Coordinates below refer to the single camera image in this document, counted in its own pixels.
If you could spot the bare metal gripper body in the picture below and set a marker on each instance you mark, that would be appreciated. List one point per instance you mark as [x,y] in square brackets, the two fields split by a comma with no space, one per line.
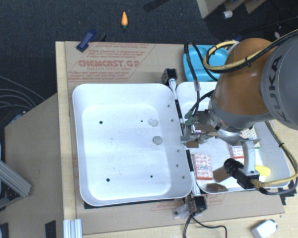
[203,124]

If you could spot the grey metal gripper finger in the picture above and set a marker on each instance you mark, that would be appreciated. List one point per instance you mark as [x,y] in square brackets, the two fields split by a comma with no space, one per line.
[203,139]
[186,137]

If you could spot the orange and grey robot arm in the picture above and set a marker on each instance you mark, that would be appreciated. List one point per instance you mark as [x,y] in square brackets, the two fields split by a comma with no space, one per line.
[248,83]

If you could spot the brown cube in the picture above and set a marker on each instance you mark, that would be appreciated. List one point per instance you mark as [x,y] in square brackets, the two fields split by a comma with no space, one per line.
[193,144]

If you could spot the white plastic tray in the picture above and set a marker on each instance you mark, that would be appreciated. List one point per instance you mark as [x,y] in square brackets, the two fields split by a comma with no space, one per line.
[218,150]
[126,157]

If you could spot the thin black and white rod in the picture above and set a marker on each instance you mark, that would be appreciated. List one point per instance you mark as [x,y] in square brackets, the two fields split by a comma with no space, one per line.
[190,162]

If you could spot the orange patterned packet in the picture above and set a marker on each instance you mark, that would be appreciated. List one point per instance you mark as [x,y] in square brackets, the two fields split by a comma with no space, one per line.
[236,152]
[249,133]
[202,166]

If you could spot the tan cardboard carton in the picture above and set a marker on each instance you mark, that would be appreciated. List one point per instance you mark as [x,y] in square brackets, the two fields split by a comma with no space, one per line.
[220,175]

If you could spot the brown biscuit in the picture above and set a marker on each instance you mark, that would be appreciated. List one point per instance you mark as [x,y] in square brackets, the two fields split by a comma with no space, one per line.
[216,188]

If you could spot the blue divided plate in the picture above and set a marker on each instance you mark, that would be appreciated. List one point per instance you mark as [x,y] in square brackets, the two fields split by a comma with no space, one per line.
[196,69]

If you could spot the yellow banana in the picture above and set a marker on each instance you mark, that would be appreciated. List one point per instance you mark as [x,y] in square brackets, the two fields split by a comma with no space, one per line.
[263,170]

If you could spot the brown cardboard board, red print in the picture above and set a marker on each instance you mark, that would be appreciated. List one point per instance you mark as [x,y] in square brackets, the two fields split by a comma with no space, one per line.
[139,219]

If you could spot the white rounded block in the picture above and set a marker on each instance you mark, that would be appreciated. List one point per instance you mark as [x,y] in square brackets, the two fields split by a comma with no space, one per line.
[264,228]

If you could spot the orange carrot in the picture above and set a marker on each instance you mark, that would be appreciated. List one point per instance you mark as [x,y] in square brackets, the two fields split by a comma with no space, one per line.
[124,18]

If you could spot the black cylinder on white bracket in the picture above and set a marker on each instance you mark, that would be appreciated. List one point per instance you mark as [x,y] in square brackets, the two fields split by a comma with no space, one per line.
[248,176]

